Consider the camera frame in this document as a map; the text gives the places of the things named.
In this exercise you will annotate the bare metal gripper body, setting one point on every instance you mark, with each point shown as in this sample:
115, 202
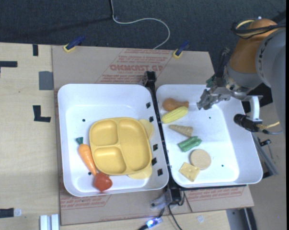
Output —
222, 93

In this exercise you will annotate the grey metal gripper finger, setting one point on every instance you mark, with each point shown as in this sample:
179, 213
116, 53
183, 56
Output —
210, 103
202, 100

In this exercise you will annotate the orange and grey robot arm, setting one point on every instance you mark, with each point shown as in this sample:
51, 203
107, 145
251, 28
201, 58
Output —
271, 56

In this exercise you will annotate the yellow corn cob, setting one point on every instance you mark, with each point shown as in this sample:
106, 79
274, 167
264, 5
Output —
175, 114

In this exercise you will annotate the brown chicken drumstick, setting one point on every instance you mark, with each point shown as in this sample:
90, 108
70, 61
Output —
171, 104

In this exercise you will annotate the beige ice cream cone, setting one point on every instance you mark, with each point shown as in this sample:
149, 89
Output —
182, 129

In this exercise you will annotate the white plastic tray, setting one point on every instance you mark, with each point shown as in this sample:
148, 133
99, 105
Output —
227, 140
103, 99

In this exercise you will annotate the green bean pods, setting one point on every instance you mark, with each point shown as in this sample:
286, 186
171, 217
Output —
189, 143

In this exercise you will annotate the thin black rod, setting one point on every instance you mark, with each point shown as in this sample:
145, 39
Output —
161, 133

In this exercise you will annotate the tan round biscuit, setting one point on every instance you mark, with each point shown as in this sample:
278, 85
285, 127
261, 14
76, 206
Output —
200, 159

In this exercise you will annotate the yellow cheese wedge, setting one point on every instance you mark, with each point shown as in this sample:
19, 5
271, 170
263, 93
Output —
189, 172

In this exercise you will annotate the yellow divided plate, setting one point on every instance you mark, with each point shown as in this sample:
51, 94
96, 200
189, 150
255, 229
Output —
132, 142

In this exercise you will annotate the brown cardboard board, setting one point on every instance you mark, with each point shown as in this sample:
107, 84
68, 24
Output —
91, 63

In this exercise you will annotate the orange carrot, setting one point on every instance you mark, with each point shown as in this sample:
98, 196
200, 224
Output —
86, 155

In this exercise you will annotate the black cylinder on white bracket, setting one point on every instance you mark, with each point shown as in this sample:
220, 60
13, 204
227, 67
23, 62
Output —
246, 122

